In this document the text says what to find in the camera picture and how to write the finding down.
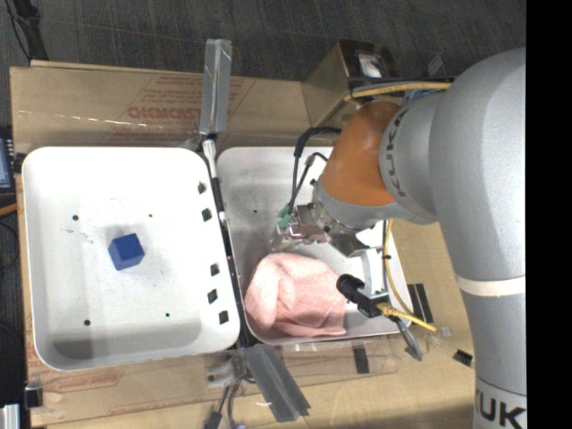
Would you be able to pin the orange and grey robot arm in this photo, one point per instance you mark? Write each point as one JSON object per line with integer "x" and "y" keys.
{"x": 473, "y": 159}

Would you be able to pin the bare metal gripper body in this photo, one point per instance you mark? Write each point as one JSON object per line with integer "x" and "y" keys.
{"x": 308, "y": 226}

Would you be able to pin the brown cardboard box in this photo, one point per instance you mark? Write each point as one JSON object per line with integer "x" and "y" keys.
{"x": 328, "y": 87}

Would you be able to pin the white plastic tray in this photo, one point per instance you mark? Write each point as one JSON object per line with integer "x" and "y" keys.
{"x": 134, "y": 293}
{"x": 254, "y": 181}

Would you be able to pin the brown cardboard board red print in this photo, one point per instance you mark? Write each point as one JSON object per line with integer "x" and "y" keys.
{"x": 111, "y": 105}

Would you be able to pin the thin black and white rod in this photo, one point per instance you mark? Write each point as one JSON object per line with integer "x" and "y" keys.
{"x": 220, "y": 204}

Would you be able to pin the black cylinder on white bracket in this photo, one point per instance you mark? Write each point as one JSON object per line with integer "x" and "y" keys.
{"x": 360, "y": 294}

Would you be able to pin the blue cube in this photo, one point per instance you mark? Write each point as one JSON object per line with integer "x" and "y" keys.
{"x": 126, "y": 252}

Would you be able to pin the pink cloth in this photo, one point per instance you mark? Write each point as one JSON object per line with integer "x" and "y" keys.
{"x": 295, "y": 297}

